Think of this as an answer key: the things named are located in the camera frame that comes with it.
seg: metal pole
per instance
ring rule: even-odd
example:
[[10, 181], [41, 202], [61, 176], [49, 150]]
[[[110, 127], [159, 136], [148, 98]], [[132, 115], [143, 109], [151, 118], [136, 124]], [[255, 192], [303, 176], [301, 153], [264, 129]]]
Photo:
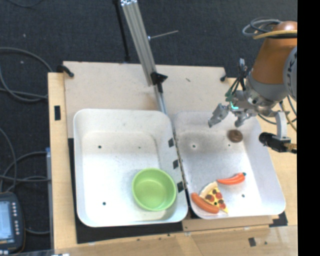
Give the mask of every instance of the metal pole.
[[[154, 85], [151, 78], [152, 73], [156, 73], [156, 65], [151, 52], [149, 39], [143, 23], [138, 1], [137, 0], [121, 0], [121, 6], [130, 29], [130, 33], [137, 51], [143, 72], [149, 86]], [[159, 91], [158, 86], [154, 86], [155, 95], [159, 105], [159, 109], [167, 114], [163, 93]]]

